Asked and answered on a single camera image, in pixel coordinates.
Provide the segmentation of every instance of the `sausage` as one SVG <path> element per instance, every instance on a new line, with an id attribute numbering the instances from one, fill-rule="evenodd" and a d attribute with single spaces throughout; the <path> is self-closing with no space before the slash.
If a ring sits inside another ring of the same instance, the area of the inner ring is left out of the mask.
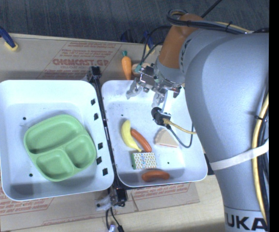
<path id="1" fill-rule="evenodd" d="M 152 148 L 147 140 L 135 129 L 131 129 L 131 136 L 134 137 L 138 143 L 142 146 L 145 152 L 152 152 Z"/>
<path id="2" fill-rule="evenodd" d="M 149 182 L 155 178 L 161 178 L 164 180 L 168 180 L 169 179 L 169 173 L 162 171 L 162 170 L 151 170 L 148 172 L 145 172 L 141 175 L 141 178 L 143 179 L 143 181 L 145 182 Z"/>

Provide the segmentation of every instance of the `banana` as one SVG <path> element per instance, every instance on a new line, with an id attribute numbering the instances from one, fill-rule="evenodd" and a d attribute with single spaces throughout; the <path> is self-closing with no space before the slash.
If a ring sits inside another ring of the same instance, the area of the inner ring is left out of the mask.
<path id="1" fill-rule="evenodd" d="M 131 122 L 130 120 L 126 120 L 121 127 L 121 135 L 124 143 L 133 149 L 141 152 L 142 149 L 139 148 L 133 137 L 131 136 Z"/>

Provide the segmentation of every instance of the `green plastic dish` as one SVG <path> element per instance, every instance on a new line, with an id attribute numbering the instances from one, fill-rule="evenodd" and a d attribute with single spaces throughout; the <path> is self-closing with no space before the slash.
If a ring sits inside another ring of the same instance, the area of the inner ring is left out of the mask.
<path id="1" fill-rule="evenodd" d="M 90 166 L 96 159 L 95 144 L 73 116 L 57 115 L 30 127 L 25 148 L 40 173 L 62 181 Z"/>

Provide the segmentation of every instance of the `white tape band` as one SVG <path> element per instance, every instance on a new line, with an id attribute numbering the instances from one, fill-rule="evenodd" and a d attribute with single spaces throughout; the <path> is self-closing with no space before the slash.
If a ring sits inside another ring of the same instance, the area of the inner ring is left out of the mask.
<path id="1" fill-rule="evenodd" d="M 234 156 L 232 158 L 229 158 L 229 159 L 212 162 L 210 164 L 210 166 L 211 166 L 212 170 L 214 170 L 214 171 L 224 169 L 224 168 L 229 168 L 229 167 L 238 165 L 242 162 L 251 160 L 255 157 L 258 157 L 258 156 L 266 153 L 268 150 L 269 150 L 269 140 L 267 139 L 267 141 L 260 147 L 250 149 L 248 151 L 245 151 L 245 152 L 243 152 L 237 156 Z"/>

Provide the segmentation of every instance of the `bread slice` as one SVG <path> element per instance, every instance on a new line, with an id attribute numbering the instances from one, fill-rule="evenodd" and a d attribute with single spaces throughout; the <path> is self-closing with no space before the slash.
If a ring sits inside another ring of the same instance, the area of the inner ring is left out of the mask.
<path id="1" fill-rule="evenodd" d="M 155 145 L 162 145 L 168 147 L 178 147 L 178 143 L 173 139 L 173 137 L 169 134 L 166 129 L 161 129 L 157 132 L 154 138 Z"/>

